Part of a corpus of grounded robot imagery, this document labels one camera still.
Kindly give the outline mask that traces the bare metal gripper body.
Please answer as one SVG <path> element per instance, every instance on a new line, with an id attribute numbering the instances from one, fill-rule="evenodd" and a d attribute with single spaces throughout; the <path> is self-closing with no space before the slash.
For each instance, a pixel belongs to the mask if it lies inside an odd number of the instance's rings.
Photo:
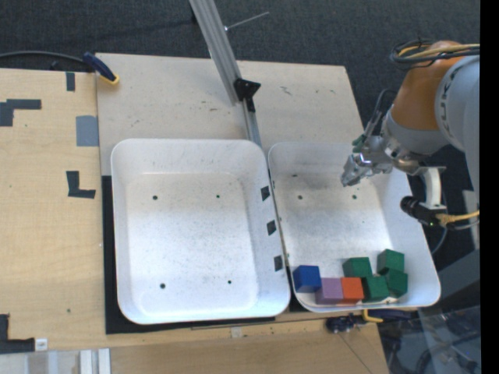
<path id="1" fill-rule="evenodd" d="M 348 167 L 354 171 L 357 168 L 369 168 L 367 177 L 390 173 L 393 164 L 385 153 L 386 142 L 381 136 L 366 136 L 362 134 L 352 142 L 352 153 L 348 158 Z"/>

